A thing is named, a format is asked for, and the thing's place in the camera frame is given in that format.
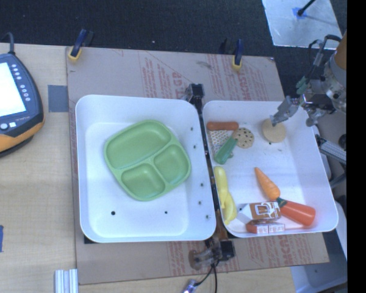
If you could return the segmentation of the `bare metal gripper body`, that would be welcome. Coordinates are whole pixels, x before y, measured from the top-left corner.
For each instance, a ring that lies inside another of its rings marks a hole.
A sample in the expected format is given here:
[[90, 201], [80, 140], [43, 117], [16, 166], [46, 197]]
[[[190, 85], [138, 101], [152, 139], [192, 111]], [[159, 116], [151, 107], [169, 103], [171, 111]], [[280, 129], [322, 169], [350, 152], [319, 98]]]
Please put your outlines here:
[[337, 79], [300, 80], [300, 106], [310, 112], [346, 113], [346, 85]]

